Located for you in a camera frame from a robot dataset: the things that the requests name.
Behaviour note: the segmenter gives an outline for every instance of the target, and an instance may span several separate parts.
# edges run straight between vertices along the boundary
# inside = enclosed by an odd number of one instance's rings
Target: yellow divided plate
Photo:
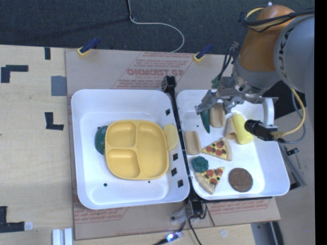
[[[169,152],[164,131],[151,121],[120,120],[111,123],[105,136],[108,168],[128,180],[153,180],[169,167]]]

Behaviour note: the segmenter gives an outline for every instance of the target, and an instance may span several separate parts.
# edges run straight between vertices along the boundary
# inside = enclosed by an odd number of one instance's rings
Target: pizza slice
[[[225,137],[207,145],[201,150],[201,152],[221,158],[226,161],[231,161],[232,158],[231,148],[228,140]]]
[[[195,179],[200,186],[209,194],[214,194],[225,167],[208,169],[203,173],[195,173]]]

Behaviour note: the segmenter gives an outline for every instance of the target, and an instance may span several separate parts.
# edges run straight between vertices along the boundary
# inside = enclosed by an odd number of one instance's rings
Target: white tray
[[[177,106],[182,131],[196,131],[200,138],[201,147],[225,137],[225,127],[210,126],[207,133],[200,115],[195,112],[195,106],[201,103],[207,90],[185,90],[177,95]],[[232,113],[241,113],[245,120],[264,120],[264,109],[261,104],[245,102],[232,108]],[[214,194],[209,194],[199,186],[194,178],[191,160],[197,155],[188,155],[192,185],[195,192],[205,200],[225,200],[241,198],[259,198],[284,195],[290,187],[289,177],[285,168],[278,143],[263,141],[256,137],[251,143],[240,145],[237,140],[228,140],[232,149],[232,161],[225,161],[210,155],[200,153],[209,162],[209,168],[225,167],[225,171]],[[253,186],[248,192],[235,191],[228,182],[228,173],[235,167],[241,167],[250,172]]]
[[[162,128],[174,124],[169,97],[158,90],[80,90],[72,97],[72,120],[80,202],[90,209],[150,205],[184,200],[190,192],[180,143],[169,151],[169,169],[155,180],[115,177],[95,148],[98,127],[117,120],[141,119]]]

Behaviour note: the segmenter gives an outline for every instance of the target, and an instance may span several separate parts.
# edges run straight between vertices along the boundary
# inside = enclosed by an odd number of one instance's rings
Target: white cable
[[[184,45],[184,42],[185,42],[185,38],[184,38],[184,35],[181,31],[179,31],[176,27],[174,26],[171,26],[170,24],[167,24],[167,23],[161,23],[161,22],[136,22],[132,19],[132,10],[131,10],[131,6],[130,6],[130,2],[129,0],[127,0],[127,3],[128,3],[128,10],[129,10],[129,19],[131,20],[132,23],[134,24],[137,24],[137,25],[162,25],[162,26],[167,26],[167,27],[171,27],[173,29],[175,29],[183,38],[183,42],[182,44],[180,45],[180,47],[174,51],[172,51],[172,53],[175,53],[177,52],[178,50],[180,50],[183,45]]]

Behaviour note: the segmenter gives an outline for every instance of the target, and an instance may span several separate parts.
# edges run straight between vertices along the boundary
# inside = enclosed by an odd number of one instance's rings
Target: blue and yellow clamp
[[[90,52],[90,49],[97,48],[98,44],[101,42],[101,39],[99,37],[92,39],[88,43],[86,43],[81,48],[77,49],[77,52],[80,56],[85,56]]]
[[[196,62],[200,62],[205,54],[207,54],[214,46],[212,44],[207,45],[204,49],[202,49],[200,52],[196,53],[193,56],[193,60]]]

